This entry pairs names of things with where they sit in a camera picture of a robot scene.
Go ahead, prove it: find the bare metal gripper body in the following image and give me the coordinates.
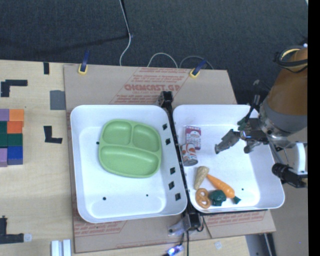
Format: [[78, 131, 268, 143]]
[[239, 115, 293, 148]]

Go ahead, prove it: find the white plastic tray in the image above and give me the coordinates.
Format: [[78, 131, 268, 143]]
[[69, 104, 189, 224], [172, 103, 286, 214]]

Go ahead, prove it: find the red and white carton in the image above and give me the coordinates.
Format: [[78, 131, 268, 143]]
[[184, 125, 202, 151]]

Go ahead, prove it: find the white and orange can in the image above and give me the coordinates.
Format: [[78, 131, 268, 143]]
[[180, 142, 199, 167]]

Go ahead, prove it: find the orange carrot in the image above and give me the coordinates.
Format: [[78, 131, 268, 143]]
[[206, 173, 242, 205]]

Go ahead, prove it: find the thin black rod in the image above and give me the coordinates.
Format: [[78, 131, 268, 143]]
[[165, 106, 198, 216]]

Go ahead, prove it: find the green broccoli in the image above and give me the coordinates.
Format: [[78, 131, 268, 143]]
[[208, 189, 228, 207]]

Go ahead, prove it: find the brown pretzel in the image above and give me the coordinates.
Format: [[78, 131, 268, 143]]
[[194, 187, 212, 210]]

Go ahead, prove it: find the green divided plate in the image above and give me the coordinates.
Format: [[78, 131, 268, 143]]
[[97, 118, 163, 179]]

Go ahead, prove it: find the brown cardboard board, red print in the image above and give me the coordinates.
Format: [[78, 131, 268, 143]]
[[62, 64, 277, 254]]

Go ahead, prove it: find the orange cube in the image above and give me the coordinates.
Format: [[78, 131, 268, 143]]
[[6, 120, 24, 135], [8, 108, 25, 123]]

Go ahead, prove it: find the blue cube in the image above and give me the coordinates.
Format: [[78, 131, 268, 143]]
[[7, 145, 24, 166]]

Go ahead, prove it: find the black cylinder on white bracket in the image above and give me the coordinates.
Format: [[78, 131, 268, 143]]
[[271, 141, 309, 189]]

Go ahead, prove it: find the black block with thin wires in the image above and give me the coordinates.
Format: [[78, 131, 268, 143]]
[[180, 211, 202, 231], [156, 90, 174, 109]]

